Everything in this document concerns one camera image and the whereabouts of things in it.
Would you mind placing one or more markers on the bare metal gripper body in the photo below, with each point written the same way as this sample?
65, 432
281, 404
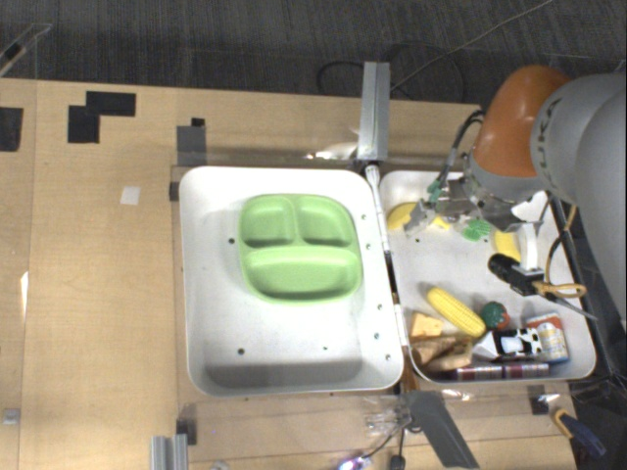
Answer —
490, 206

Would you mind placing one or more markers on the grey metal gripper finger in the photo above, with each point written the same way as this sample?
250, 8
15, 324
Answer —
453, 209
419, 218

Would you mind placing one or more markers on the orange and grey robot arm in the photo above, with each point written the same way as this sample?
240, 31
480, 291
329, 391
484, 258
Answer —
573, 130

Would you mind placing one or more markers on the yellow banana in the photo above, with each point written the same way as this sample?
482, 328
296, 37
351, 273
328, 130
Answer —
507, 245
398, 216

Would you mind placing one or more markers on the white plastic tray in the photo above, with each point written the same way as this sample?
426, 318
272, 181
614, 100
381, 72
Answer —
294, 341
455, 267

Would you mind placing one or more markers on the yellow corn cob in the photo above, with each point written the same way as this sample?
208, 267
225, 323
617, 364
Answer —
455, 311

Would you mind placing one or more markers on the orange cheese wedge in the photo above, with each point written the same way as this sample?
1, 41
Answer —
425, 326

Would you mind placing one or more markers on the green and orange toy vegetable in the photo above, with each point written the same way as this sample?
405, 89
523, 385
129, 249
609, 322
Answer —
494, 315

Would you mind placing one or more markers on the green divided plate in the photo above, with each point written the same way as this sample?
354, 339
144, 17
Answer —
299, 267

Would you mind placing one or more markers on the brown bread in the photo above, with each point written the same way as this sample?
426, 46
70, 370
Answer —
438, 350

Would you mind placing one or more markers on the black and white milk carton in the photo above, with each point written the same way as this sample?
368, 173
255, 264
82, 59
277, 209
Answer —
512, 344

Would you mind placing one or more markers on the red and white can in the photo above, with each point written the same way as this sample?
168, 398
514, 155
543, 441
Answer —
551, 338

